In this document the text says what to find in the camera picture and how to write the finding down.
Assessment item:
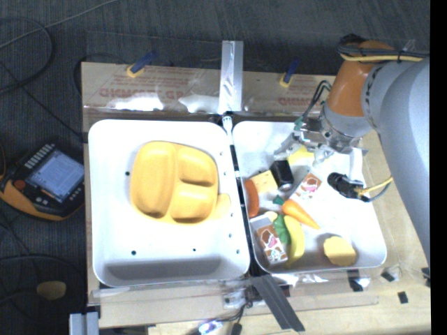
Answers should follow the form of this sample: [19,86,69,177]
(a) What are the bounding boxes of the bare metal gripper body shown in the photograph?
[294,118,364,154]

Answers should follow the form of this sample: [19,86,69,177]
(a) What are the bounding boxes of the yellow round toy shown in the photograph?
[287,144,316,168]

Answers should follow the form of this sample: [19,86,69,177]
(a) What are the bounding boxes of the black can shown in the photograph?
[270,159,295,191]

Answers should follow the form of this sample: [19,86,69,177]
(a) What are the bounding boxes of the white and orange carton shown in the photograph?
[289,172,323,201]

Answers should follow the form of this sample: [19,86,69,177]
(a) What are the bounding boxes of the yellow cheese wedge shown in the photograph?
[249,169,279,195]

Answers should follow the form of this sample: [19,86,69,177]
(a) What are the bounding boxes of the orange carrot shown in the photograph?
[272,195,321,231]

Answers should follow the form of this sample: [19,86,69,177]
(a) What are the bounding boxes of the red sausage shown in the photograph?
[243,179,261,219]

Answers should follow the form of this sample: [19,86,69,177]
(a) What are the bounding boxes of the white plastic tray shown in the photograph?
[87,118,251,288]
[231,119,388,275]

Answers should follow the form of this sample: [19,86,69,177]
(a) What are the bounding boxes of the yellow banana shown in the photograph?
[283,214,307,269]

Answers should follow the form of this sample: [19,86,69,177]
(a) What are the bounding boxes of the yellow biscuit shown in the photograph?
[322,234,358,268]

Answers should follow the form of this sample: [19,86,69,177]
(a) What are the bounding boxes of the white and brown carton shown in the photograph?
[250,214,289,266]

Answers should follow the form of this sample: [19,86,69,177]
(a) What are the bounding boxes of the brown cardboard board red print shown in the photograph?
[80,61,431,330]

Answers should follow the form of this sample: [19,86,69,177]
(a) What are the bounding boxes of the yellow divided plate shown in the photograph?
[129,140,232,225]

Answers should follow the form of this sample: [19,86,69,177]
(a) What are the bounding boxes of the yellow oval toy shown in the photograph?
[36,281,68,301]

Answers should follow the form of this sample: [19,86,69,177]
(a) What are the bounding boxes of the black cylinder on white bracket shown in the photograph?
[327,147,367,201]

